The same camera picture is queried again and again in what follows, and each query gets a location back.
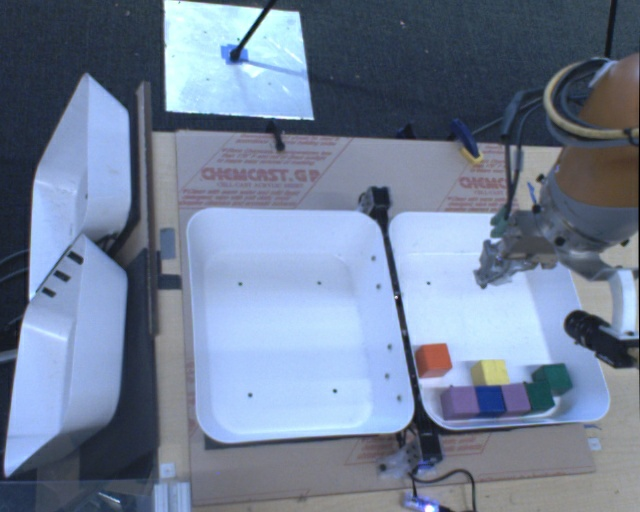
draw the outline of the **cube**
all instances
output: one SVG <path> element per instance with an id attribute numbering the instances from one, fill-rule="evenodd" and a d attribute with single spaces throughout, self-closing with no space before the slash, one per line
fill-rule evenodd
<path id="1" fill-rule="evenodd" d="M 476 386 L 480 414 L 484 418 L 496 418 L 505 412 L 500 386 Z"/>
<path id="2" fill-rule="evenodd" d="M 571 377 L 564 364 L 545 364 L 533 372 L 534 382 L 546 380 L 551 386 L 551 393 L 556 396 L 566 393 L 573 387 Z"/>
<path id="3" fill-rule="evenodd" d="M 507 365 L 502 359 L 483 359 L 471 368 L 471 378 L 475 386 L 502 386 L 509 384 Z"/>
<path id="4" fill-rule="evenodd" d="M 473 386 L 451 386 L 440 395 L 445 420 L 467 420 L 480 414 L 478 397 Z"/>
<path id="5" fill-rule="evenodd" d="M 524 385 L 531 404 L 531 414 L 548 411 L 555 405 L 551 394 L 551 386 L 546 380 L 525 382 Z"/>
<path id="6" fill-rule="evenodd" d="M 505 407 L 503 417 L 522 416 L 531 411 L 529 396 L 524 384 L 506 384 L 501 388 Z"/>
<path id="7" fill-rule="evenodd" d="M 451 370 L 451 356 L 446 343 L 422 345 L 415 356 L 420 378 L 442 377 Z"/>

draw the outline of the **metal plate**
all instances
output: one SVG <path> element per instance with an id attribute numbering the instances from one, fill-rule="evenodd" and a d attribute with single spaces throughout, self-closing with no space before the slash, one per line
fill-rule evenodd
<path id="1" fill-rule="evenodd" d="M 313 120 L 300 14 L 272 10 L 246 46 L 248 58 L 228 63 L 261 12 L 166 0 L 165 91 L 170 112 Z"/>

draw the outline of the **red block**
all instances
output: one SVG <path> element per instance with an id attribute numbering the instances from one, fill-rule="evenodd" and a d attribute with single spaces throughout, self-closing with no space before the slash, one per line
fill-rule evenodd
<path id="1" fill-rule="evenodd" d="M 442 377 L 451 370 L 451 356 L 446 343 L 422 345 L 415 356 L 420 378 Z"/>

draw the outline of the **black metal bar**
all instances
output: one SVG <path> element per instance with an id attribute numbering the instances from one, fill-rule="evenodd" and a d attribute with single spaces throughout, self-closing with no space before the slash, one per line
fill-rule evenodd
<path id="1" fill-rule="evenodd" d="M 613 29 L 616 24 L 617 9 L 618 9 L 618 0 L 611 0 L 611 7 L 609 8 L 609 24 L 607 26 L 607 40 L 604 46 L 604 56 L 607 59 L 611 58 L 611 47 L 613 46 Z"/>
<path id="2" fill-rule="evenodd" d="M 269 11 L 273 8 L 274 5 L 276 5 L 277 1 L 278 0 L 269 0 L 269 3 L 262 10 L 262 12 L 260 13 L 260 16 L 258 16 L 258 19 L 256 19 L 253 25 L 251 25 L 249 32 L 247 32 L 245 36 L 242 38 L 242 41 L 240 41 L 240 44 L 238 44 L 238 46 L 236 46 L 233 50 L 231 50 L 231 52 L 229 53 L 229 58 L 231 59 L 231 62 L 238 62 L 238 60 L 240 60 L 240 54 L 242 53 L 242 49 L 249 42 L 249 39 L 251 39 L 251 36 L 253 35 L 253 33 L 258 29 L 258 27 L 262 23 L 262 20 L 264 20 L 267 17 L 267 14 L 269 14 Z"/>
<path id="3" fill-rule="evenodd" d="M 404 344 L 405 356 L 407 359 L 407 370 L 409 371 L 409 380 L 411 382 L 411 390 L 413 392 L 413 401 L 415 413 L 413 417 L 414 424 L 418 431 L 418 441 L 420 451 L 422 452 L 421 462 L 433 466 L 440 462 L 443 458 L 442 447 L 440 446 L 440 438 L 438 436 L 438 426 L 433 422 L 424 409 L 422 403 L 422 395 L 420 393 L 420 383 L 418 381 L 418 372 L 416 371 L 413 361 L 413 349 L 411 348 L 411 340 L 409 339 L 409 331 L 407 329 L 407 319 L 404 314 L 404 306 L 402 304 L 402 292 L 400 290 L 400 282 L 398 280 L 398 272 L 393 257 L 393 248 L 391 247 L 391 239 L 389 237 L 389 208 L 391 207 L 391 198 L 389 189 L 386 187 L 369 188 L 359 201 L 360 210 L 375 220 L 384 239 L 384 248 L 389 264 L 389 275 L 391 276 L 391 284 L 393 286 L 393 294 L 398 311 L 398 320 L 400 323 L 400 331 L 402 333 L 402 342 Z"/>

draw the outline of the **purple block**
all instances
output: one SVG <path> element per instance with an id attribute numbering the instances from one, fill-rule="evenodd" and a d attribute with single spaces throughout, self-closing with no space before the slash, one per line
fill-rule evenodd
<path id="1" fill-rule="evenodd" d="M 480 414 L 474 386 L 451 386 L 440 395 L 445 420 L 468 420 Z"/>
<path id="2" fill-rule="evenodd" d="M 522 416 L 531 411 L 527 388 L 523 383 L 506 384 L 502 386 L 502 397 L 506 412 L 504 417 Z"/>

